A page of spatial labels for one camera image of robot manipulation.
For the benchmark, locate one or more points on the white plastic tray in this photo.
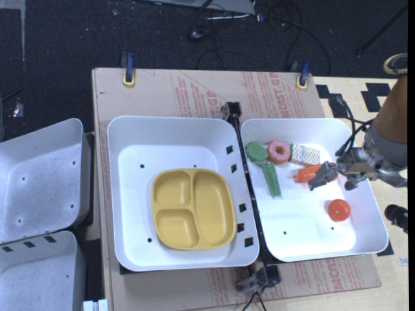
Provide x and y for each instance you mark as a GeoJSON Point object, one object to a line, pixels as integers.
{"type": "Point", "coordinates": [304, 232]}
{"type": "Point", "coordinates": [136, 206]}

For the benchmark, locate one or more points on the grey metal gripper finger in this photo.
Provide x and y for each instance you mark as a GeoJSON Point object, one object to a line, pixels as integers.
{"type": "Point", "coordinates": [324, 175]}
{"type": "Point", "coordinates": [352, 180]}

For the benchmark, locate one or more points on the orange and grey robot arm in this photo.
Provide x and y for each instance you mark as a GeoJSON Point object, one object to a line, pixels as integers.
{"type": "Point", "coordinates": [394, 115]}

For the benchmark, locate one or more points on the green broccoli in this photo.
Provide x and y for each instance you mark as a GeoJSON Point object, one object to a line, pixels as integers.
{"type": "Point", "coordinates": [271, 177]}

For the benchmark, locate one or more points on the yellow divided plate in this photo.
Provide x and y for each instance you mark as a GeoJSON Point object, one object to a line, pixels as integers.
{"type": "Point", "coordinates": [210, 206]}

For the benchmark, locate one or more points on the brown cardboard board red print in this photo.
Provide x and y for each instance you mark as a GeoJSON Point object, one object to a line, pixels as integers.
{"type": "Point", "coordinates": [194, 92]}

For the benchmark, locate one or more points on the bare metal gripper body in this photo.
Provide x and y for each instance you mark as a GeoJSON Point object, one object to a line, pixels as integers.
{"type": "Point", "coordinates": [360, 164]}

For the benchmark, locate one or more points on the pink doughnut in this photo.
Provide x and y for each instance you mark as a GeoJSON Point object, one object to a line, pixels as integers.
{"type": "Point", "coordinates": [285, 155]}

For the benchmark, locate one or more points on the white and orange packet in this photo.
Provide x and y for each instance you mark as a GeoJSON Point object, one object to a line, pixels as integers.
{"type": "Point", "coordinates": [306, 155]}

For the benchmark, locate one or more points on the orange bottle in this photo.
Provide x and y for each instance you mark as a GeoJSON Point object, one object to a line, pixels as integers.
{"type": "Point", "coordinates": [304, 173]}

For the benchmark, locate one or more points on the orange round toy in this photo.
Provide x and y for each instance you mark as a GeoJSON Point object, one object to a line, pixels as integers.
{"type": "Point", "coordinates": [338, 210]}

